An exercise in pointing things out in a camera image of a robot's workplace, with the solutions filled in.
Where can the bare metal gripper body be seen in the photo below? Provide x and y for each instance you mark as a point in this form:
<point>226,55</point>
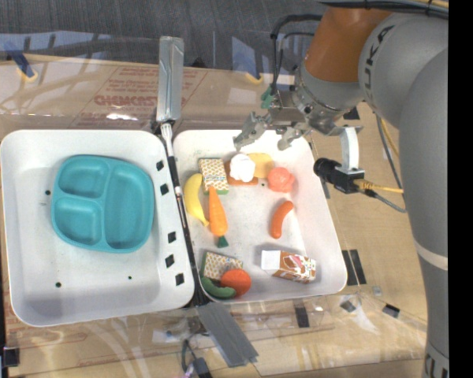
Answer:
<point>299,112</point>

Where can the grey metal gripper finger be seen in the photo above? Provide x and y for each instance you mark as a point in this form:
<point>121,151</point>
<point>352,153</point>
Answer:
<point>249,132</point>
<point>288,137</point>

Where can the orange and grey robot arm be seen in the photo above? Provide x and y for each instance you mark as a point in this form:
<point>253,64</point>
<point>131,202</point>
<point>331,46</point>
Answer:
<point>418,93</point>

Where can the yellow bread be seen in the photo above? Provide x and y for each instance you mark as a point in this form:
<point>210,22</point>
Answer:
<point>263,164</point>

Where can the pink toy shrimp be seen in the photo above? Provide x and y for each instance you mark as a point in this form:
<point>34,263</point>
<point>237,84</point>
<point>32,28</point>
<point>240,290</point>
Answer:
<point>280,179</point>

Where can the brown cardboard board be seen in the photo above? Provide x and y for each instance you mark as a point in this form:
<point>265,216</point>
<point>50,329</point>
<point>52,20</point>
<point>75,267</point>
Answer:
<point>260,89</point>

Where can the orange patterned small carton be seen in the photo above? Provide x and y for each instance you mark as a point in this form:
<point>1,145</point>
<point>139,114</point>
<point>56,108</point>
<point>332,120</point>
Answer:
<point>218,264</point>
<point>213,173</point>

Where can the orange sausage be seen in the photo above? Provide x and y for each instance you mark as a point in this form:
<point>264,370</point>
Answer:
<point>280,219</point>

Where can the yellow banana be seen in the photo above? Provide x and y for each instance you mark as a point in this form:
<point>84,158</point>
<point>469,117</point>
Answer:
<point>193,199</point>

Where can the orange carrot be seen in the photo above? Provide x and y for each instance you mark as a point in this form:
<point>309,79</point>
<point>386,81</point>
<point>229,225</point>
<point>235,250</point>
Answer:
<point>217,215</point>

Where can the black and white thin rod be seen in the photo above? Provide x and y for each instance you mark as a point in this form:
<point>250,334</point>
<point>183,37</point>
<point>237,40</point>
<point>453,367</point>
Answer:
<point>177,187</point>

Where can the white plastic tray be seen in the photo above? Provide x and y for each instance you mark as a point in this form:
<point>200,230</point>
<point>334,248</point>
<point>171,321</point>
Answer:
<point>63,290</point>
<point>252,227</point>

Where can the white and brown carton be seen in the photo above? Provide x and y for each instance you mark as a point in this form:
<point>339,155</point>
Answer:
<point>289,266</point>

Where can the orange round toy fruit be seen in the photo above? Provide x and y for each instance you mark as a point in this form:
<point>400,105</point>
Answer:
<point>236,281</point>

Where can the blue divided plate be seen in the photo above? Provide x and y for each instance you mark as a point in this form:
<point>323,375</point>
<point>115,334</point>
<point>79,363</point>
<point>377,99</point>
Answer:
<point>102,203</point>

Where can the black cylinder on white bracket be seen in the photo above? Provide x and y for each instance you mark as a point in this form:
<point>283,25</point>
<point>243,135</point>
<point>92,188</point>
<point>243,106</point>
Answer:
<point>345,167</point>

